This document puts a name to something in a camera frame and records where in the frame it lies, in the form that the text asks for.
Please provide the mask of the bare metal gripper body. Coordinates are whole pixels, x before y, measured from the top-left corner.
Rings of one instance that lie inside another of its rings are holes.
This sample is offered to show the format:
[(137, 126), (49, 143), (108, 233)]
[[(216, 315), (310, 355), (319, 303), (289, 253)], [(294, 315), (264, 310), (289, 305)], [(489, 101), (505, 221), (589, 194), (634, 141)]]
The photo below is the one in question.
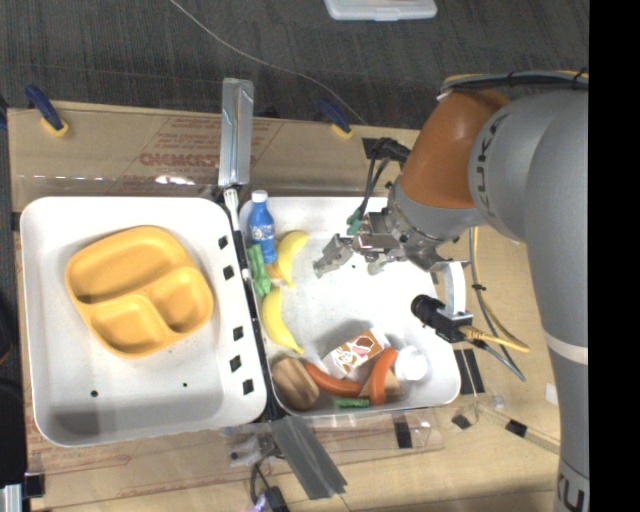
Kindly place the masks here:
[(387, 206), (364, 213), (358, 207), (351, 214), (352, 247), (365, 257), (372, 253), (394, 253), (429, 271), (443, 258), (437, 248), (451, 239), (451, 219), (440, 208)]

